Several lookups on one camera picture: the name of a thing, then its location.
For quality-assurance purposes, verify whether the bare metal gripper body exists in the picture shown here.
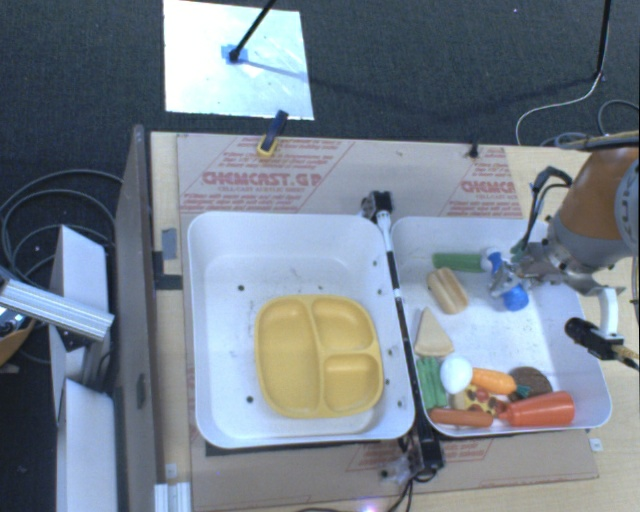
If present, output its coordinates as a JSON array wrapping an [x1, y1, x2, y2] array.
[[517, 241, 603, 297]]

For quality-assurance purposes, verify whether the black cylinder on white bracket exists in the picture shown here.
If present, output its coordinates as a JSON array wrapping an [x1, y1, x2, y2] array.
[[564, 287, 626, 360]]

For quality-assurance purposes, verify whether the orange carrot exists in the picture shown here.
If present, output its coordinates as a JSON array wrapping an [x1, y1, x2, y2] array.
[[470, 367, 518, 397]]

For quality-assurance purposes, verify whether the brown biscuit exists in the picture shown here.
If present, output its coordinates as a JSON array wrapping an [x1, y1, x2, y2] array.
[[508, 365, 554, 400]]

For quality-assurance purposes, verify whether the green beans bundle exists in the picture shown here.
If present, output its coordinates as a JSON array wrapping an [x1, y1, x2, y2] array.
[[415, 356, 449, 412]]

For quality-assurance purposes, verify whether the thin black and white rod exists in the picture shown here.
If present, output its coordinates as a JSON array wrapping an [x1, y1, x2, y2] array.
[[376, 209, 432, 442]]

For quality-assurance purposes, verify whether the white plastic tray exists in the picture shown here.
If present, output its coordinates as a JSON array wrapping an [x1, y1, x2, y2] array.
[[186, 210, 417, 450], [389, 215, 614, 439]]

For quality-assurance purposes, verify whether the green cylinder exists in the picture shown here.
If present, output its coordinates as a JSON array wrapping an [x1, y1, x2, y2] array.
[[431, 252, 485, 274]]

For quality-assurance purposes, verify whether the blue and white bottle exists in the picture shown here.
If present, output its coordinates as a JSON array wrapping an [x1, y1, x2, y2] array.
[[480, 245, 531, 313]]

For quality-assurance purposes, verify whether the tan hot dog bun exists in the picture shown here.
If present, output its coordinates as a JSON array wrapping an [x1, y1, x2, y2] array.
[[426, 266, 470, 316]]

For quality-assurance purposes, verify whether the brown cardboard board red print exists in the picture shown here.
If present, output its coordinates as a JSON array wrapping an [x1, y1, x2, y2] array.
[[175, 133, 600, 502]]

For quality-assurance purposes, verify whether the orange sausage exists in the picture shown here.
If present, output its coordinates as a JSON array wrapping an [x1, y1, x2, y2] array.
[[429, 406, 494, 429]]

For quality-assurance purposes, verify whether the tan bread wedge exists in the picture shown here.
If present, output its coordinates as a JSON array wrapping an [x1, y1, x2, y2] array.
[[413, 306, 456, 359]]

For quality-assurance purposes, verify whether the yellow pizza slice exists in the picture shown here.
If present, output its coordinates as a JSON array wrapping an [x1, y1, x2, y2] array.
[[451, 383, 509, 417]]

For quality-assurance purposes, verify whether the yellow divided plate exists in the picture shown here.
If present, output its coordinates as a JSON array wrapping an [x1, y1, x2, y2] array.
[[253, 294, 386, 421]]

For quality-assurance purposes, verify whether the orange bottle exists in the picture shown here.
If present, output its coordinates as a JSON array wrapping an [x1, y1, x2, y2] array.
[[497, 390, 577, 428]]

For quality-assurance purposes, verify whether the white egg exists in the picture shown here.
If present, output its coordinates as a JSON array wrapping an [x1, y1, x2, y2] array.
[[439, 354, 474, 395]]

